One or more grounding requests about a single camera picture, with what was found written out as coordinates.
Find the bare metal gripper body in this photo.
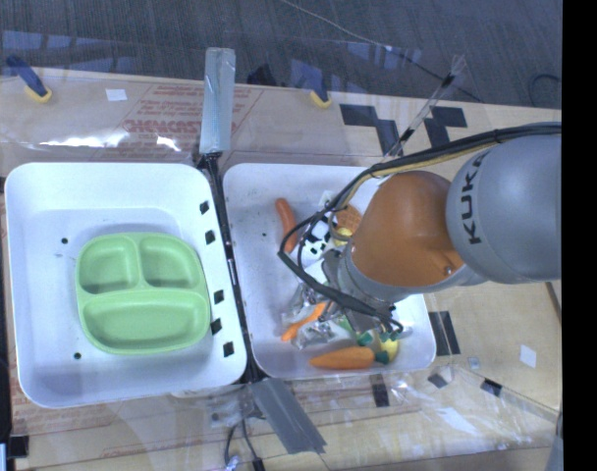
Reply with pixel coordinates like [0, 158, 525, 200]
[327, 295, 396, 335]

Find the large orange carrot green top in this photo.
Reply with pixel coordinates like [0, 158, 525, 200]
[308, 345, 391, 372]

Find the yellow lemon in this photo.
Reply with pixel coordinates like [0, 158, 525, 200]
[378, 334, 401, 363]

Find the small orange carrot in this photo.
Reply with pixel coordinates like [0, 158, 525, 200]
[280, 301, 328, 343]

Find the orange waffle biscuit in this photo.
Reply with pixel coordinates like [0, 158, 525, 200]
[334, 203, 364, 233]

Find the white plastic tray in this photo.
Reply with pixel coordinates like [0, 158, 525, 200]
[3, 161, 248, 409]
[222, 162, 438, 382]

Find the orange sausage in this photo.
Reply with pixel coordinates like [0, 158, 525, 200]
[274, 196, 300, 255]

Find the brown cardboard board red print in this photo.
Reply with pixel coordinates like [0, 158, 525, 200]
[0, 66, 563, 471]

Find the green divided plate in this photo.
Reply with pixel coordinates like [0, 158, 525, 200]
[74, 232, 213, 356]

